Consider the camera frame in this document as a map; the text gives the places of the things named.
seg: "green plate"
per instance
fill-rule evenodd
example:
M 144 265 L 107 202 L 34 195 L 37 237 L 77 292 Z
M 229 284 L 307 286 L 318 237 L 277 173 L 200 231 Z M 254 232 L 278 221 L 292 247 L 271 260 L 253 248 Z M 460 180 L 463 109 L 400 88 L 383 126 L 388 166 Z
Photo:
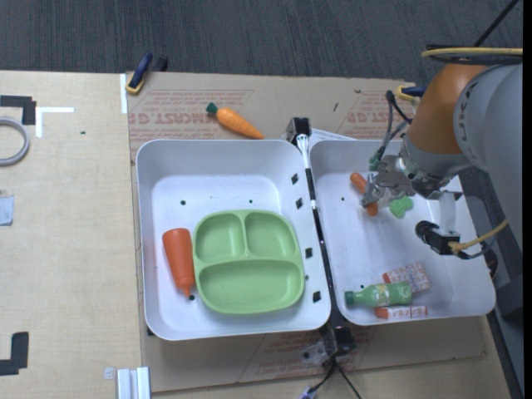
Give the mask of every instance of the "green plate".
M 279 214 L 210 214 L 196 226 L 193 245 L 199 295 L 217 312 L 272 312 L 296 303 L 303 293 L 298 239 Z

